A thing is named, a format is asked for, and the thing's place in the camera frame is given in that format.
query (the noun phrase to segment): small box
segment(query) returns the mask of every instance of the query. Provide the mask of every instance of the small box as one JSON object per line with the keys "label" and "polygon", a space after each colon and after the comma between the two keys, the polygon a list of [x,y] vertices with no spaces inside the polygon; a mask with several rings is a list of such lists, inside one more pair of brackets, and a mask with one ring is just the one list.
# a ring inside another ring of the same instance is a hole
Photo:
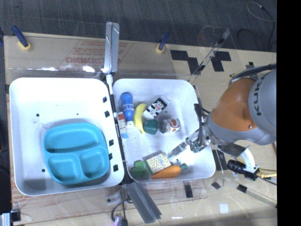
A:
{"label": "small box", "polygon": [[146,108],[146,110],[143,112],[143,115],[148,119],[154,119],[163,109],[166,108],[169,101],[163,97],[160,96],[156,101],[154,101],[149,107]]}
{"label": "small box", "polygon": [[124,118],[123,112],[118,112],[117,116],[118,116],[118,124],[119,124],[119,128],[120,128],[121,136],[123,138],[128,138],[128,135],[127,135],[127,123],[126,123],[126,120]]}
{"label": "small box", "polygon": [[147,159],[145,164],[152,175],[171,166],[171,162],[165,153],[160,153]]}

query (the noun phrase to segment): blue bottle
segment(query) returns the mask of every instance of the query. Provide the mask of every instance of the blue bottle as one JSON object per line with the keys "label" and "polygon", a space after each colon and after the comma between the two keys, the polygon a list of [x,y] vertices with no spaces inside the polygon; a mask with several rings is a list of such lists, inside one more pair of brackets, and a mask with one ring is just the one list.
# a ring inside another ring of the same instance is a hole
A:
{"label": "blue bottle", "polygon": [[125,92],[120,96],[122,111],[127,122],[127,127],[132,127],[134,125],[134,104],[133,97],[130,93]]}

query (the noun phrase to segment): toy carrot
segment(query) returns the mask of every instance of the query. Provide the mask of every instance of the toy carrot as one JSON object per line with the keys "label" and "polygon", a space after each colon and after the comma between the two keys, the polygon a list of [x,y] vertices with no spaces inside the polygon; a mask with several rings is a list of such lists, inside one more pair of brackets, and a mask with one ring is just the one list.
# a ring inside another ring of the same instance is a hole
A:
{"label": "toy carrot", "polygon": [[163,170],[153,174],[151,176],[152,179],[156,178],[173,178],[178,176],[182,170],[187,169],[186,163],[183,163],[181,166],[178,165],[172,165],[167,168],[164,168]]}

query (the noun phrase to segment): blue divided tray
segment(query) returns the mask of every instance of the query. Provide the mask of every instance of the blue divided tray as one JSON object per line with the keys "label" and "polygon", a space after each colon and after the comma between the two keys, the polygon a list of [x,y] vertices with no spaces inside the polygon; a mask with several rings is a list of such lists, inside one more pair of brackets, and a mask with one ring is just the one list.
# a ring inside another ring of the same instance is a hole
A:
{"label": "blue divided tray", "polygon": [[109,169],[102,132],[90,123],[71,123],[49,129],[43,138],[46,165],[58,183],[72,185],[102,177]]}

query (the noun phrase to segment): dark floor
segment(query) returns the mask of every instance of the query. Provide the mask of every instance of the dark floor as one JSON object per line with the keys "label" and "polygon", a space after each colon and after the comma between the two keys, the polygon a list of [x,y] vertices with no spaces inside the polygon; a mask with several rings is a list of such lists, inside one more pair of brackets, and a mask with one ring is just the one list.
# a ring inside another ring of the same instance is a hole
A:
{"label": "dark floor", "polygon": [[[103,24],[120,24],[120,39],[197,45],[204,26],[229,28],[224,48],[277,50],[277,0],[0,0],[0,27],[24,32],[104,38]],[[10,211],[4,53],[0,47],[0,214]]]}

